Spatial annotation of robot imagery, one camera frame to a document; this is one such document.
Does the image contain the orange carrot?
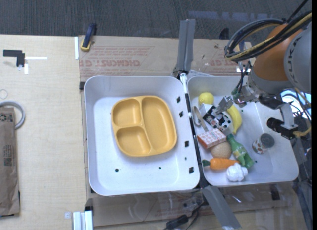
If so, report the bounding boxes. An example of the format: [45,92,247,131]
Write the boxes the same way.
[202,158,240,171]

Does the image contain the yellow divided plate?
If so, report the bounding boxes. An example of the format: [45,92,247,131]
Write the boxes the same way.
[111,95,178,157]

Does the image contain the thin black and white rod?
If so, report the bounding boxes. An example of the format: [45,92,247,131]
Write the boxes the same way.
[179,73,203,168]

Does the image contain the white and black carton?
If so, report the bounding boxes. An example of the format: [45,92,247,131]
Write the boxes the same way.
[199,103,233,132]

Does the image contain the white garlic bulb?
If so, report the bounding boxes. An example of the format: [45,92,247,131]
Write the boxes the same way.
[226,162,249,182]

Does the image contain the brown paper bag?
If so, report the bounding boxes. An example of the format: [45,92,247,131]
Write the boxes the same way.
[0,107,20,216]

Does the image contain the yellow lemon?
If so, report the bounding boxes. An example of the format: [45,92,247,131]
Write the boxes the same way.
[198,92,214,105]

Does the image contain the brown cardboard board red print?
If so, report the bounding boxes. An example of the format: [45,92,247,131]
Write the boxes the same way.
[78,35,298,227]

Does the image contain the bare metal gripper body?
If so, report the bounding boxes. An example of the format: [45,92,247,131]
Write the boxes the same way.
[233,84,261,105]

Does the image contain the green bottle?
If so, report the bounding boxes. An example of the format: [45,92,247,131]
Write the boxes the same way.
[226,133,255,169]

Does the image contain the tan bread roll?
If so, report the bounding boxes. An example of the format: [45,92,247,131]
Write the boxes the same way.
[210,141,233,160]

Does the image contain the black cylinder on white bracket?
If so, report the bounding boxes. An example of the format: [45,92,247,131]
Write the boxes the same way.
[259,95,299,140]

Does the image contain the white plastic tray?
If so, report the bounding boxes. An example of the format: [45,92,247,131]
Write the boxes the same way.
[84,75,201,196]
[187,75,300,187]

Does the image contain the yellow banana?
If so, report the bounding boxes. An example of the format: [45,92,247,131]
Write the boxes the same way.
[226,104,243,135]

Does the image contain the small printed can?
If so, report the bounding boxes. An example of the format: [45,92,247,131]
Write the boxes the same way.
[252,133,275,155]

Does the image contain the orange and white box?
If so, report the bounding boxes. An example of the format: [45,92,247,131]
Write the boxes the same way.
[197,128,227,149]

